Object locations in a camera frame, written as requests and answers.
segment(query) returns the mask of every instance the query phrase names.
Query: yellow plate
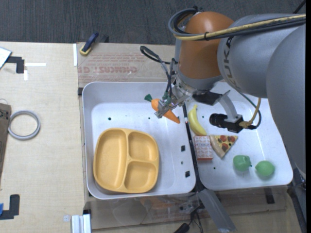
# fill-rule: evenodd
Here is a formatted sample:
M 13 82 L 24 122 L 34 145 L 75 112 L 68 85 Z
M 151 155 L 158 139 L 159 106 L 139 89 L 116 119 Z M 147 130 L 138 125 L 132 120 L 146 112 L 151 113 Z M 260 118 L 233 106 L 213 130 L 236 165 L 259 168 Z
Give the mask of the yellow plate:
M 104 189 L 144 193 L 156 184 L 159 150 L 155 139 L 141 131 L 111 128 L 101 133 L 93 173 Z

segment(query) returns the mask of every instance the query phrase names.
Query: toy carrot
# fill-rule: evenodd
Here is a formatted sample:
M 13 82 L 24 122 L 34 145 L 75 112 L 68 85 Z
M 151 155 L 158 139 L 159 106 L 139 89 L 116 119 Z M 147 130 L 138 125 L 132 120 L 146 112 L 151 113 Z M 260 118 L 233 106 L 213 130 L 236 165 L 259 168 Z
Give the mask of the toy carrot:
M 152 107 L 155 111 L 158 111 L 158 110 L 159 110 L 157 107 L 158 107 L 158 104 L 159 104 L 159 100 L 160 100 L 160 99 L 152 99 L 152 97 L 150 96 L 150 94 L 148 94 L 147 96 L 145 96 L 145 100 L 151 102 L 151 107 Z M 163 116 L 166 117 L 166 118 L 169 119 L 169 120 L 172 120 L 172 121 L 175 122 L 175 123 L 180 123 L 179 118 L 178 118 L 177 116 L 175 116 L 175 114 L 174 114 L 171 110 L 168 110 Z

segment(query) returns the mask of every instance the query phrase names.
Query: cable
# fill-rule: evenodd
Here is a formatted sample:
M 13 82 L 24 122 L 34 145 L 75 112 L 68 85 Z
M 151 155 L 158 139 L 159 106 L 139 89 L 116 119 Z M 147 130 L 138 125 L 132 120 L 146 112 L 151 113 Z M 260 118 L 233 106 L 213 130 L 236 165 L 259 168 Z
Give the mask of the cable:
M 172 83 L 171 83 L 171 78 L 172 78 L 172 69 L 170 68 L 170 74 L 168 76 L 168 80 L 167 80 L 167 86 L 166 86 L 166 89 L 165 89 L 165 93 L 168 94 L 168 92 L 170 92 L 171 94 L 171 91 L 172 91 Z
M 196 214 L 196 217 L 198 218 L 198 222 L 199 222 L 199 223 L 197 223 L 196 221 L 194 221 L 193 218 L 192 218 L 191 222 L 194 222 L 194 223 L 199 227 L 200 233 L 204 233 L 204 232 L 203 232 L 202 223 L 201 223 L 201 220 L 200 220 L 200 217 L 199 217 L 199 214 L 198 214 L 197 210 L 194 210 L 194 214 Z
M 306 0 L 303 0 L 302 3 L 297 7 L 297 9 L 295 9 L 293 14 L 297 14 L 298 11 L 302 8 L 302 6 L 305 5 L 305 3 L 306 3 Z
M 168 27 L 169 27 L 169 30 L 171 31 L 171 33 L 173 33 L 173 34 L 175 34 L 175 35 L 178 35 L 178 36 L 184 36 L 185 34 L 188 34 L 188 35 L 201 35 L 201 34 L 189 34 L 189 33 L 186 33 L 186 32 L 184 32 L 184 31 L 182 31 L 182 30 L 179 30 L 178 29 L 178 24 L 179 23 L 173 23 L 173 24 L 176 24 L 177 25 L 177 27 L 175 27 L 175 28 L 172 28 L 172 22 L 173 21 L 175 21 L 176 20 L 176 18 L 178 17 L 178 16 L 180 16 L 181 14 L 183 14 L 183 13 L 192 13 L 192 14 L 195 14 L 195 13 L 197 13 L 198 12 L 198 10 L 197 9 L 195 9 L 195 8 L 190 8 L 190 9 L 184 9 L 184 10 L 181 10 L 181 11 L 179 11 L 179 12 L 177 12 L 177 13 L 175 13 L 171 18 L 170 18 L 170 20 L 169 20 L 169 23 L 168 23 Z
M 293 19 L 291 21 L 285 21 L 285 22 L 281 22 L 281 23 L 275 23 L 273 25 L 263 25 L 260 27 L 255 27 L 253 29 L 246 29 L 246 30 L 239 30 L 233 33 L 225 33 L 222 35 L 217 35 L 217 36 L 212 36 L 212 37 L 208 37 L 206 36 L 207 33 L 205 34 L 205 38 L 204 39 L 200 39 L 200 41 L 202 40 L 213 40 L 213 39 L 221 39 L 221 38 L 227 38 L 227 37 L 234 37 L 234 36 L 238 36 L 238 35 L 247 35 L 247 34 L 252 34 L 252 33 L 260 33 L 260 32 L 267 32 L 269 30 L 276 30 L 278 28 L 284 28 L 286 26 L 295 26 L 295 25 L 299 25 L 301 24 L 304 19 Z
M 170 64 L 170 94 L 169 97 L 172 97 L 172 74 L 173 74 L 173 65 L 176 63 L 175 59 L 172 58 L 171 64 Z
M 253 115 L 252 119 L 250 120 L 251 124 L 253 123 L 253 121 L 254 121 L 254 119 L 256 117 L 256 114 L 258 114 L 258 116 L 259 116 L 257 125 L 249 125 L 247 127 L 247 129 L 249 129 L 249 130 L 254 130 L 254 129 L 258 128 L 258 126 L 261 124 L 261 113 L 260 113 L 260 110 L 259 110 L 259 106 L 260 106 L 260 103 L 261 103 L 261 98 L 258 98 L 258 103 L 257 103 L 257 106 L 256 106 L 245 94 L 243 94 L 242 92 L 238 92 L 238 93 L 240 93 L 247 101 L 249 101 L 255 107 L 254 115 Z
M 283 24 L 283 26 L 288 26 L 288 24 L 292 23 L 291 20 L 297 20 L 297 19 L 300 19 L 300 20 L 298 22 L 295 21 L 295 23 L 304 23 L 306 20 L 306 14 L 289 16 L 289 17 L 280 17 L 280 18 L 275 18 L 275 19 L 270 19 L 270 20 L 265 20 L 265 21 L 259 21 L 259 22 L 245 24 L 245 25 L 232 27 L 232 28 L 228 28 L 228 29 L 224 29 L 224 30 L 219 30 L 219 31 L 212 32 L 212 33 L 204 33 L 204 34 L 199 34 L 199 35 L 185 36 L 185 34 L 184 34 L 184 36 L 180 36 L 176 32 L 174 32 L 173 34 L 174 34 L 175 38 L 177 38 L 179 40 L 185 40 L 185 41 L 203 40 L 203 39 L 207 40 L 207 39 L 211 39 L 212 37 L 216 38 L 216 36 L 222 36 L 222 35 L 228 34 L 228 33 L 236 33 L 236 32 L 240 32 L 242 30 L 246 31 L 246 30 L 254 29 L 254 28 L 257 28 L 259 30 L 259 29 L 262 29 L 263 27 L 267 27 L 267 29 L 269 29 L 269 27 L 273 27 L 276 25 L 282 25 L 282 24 Z
M 141 51 L 142 54 L 144 54 L 146 57 L 148 57 L 149 59 L 151 59 L 153 61 L 156 61 L 156 62 L 159 62 L 159 63 L 163 62 L 163 63 L 168 64 L 168 65 L 170 64 L 170 62 L 167 62 L 167 61 L 162 61 L 162 60 L 160 61 L 159 60 L 159 56 L 157 54 L 155 54 L 153 51 L 151 51 L 149 48 L 145 47 L 145 46 L 140 46 L 140 51 Z
M 0 99 L 0 101 L 1 101 L 1 100 L 5 101 L 5 102 L 6 102 L 6 104 L 9 104 L 7 100 L 5 100 L 5 99 Z
M 185 34 L 190 34 L 188 32 L 185 32 L 181 29 L 179 29 L 179 24 L 184 21 L 186 18 L 188 18 L 189 16 L 192 16 L 194 15 L 196 12 L 194 13 L 188 13 L 188 14 L 180 14 L 179 16 L 177 16 L 174 21 L 173 21 L 173 26 L 174 26 L 174 29 L 179 32 L 179 33 L 185 33 Z

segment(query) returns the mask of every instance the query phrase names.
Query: roll of tape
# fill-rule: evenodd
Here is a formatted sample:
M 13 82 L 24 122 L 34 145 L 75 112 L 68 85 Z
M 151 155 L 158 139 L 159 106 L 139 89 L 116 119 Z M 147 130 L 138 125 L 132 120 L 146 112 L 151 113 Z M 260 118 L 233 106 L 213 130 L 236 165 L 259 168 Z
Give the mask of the roll of tape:
M 15 134 L 12 129 L 11 129 L 11 123 L 13 121 L 14 118 L 16 118 L 17 116 L 19 115 L 29 115 L 29 116 L 32 116 L 36 122 L 37 122 L 37 128 L 35 129 L 35 131 L 29 135 L 18 135 L 18 134 Z M 9 133 L 12 137 L 14 137 L 15 139 L 18 139 L 18 140 L 29 140 L 29 139 L 32 139 L 34 138 L 38 133 L 39 133 L 39 130 L 40 130 L 40 120 L 39 120 L 39 117 L 32 111 L 28 111 L 28 110 L 23 110 L 23 111 L 17 111 L 15 113 L 13 113 L 10 117 L 10 123 L 9 123 Z

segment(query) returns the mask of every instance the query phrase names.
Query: camera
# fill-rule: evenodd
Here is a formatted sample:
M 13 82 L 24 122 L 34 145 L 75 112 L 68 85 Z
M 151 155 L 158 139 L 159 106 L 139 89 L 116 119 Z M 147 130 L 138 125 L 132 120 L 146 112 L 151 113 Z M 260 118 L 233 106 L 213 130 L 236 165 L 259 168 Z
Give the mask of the camera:
M 211 125 L 216 126 L 218 128 L 228 129 L 228 131 L 239 133 L 243 127 L 239 125 L 240 122 L 243 121 L 243 117 L 240 117 L 236 122 L 228 122 L 226 119 L 227 115 L 213 113 L 209 117 L 209 122 Z

